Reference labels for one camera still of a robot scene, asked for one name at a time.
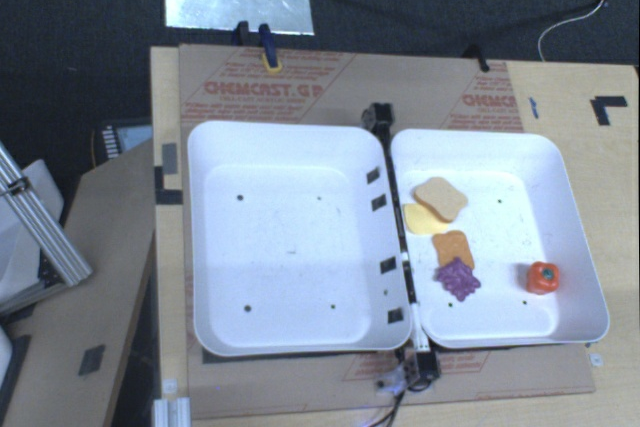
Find white plastic tray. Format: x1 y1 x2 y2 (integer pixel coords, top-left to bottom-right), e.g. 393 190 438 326
186 120 415 358
389 128 611 350

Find brown cardboard board red print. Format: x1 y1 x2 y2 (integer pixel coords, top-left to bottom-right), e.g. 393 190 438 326
177 43 597 421

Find thin black and white rod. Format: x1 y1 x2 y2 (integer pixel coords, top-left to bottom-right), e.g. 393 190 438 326
377 124 431 352

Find yellow toy cheese slice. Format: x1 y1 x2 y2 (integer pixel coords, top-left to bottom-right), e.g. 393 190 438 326
402 202 450 236

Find tan toy bread slice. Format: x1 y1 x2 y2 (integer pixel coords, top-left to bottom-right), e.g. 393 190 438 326
412 176 469 224

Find orange toy biscuit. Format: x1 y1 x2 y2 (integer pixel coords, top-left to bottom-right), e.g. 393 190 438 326
431 229 476 270

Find purple toy grapes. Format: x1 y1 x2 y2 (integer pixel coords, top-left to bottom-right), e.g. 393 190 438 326
434 256 482 303

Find orange toy pepper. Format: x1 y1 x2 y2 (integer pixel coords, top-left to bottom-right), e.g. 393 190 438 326
525 260 561 296

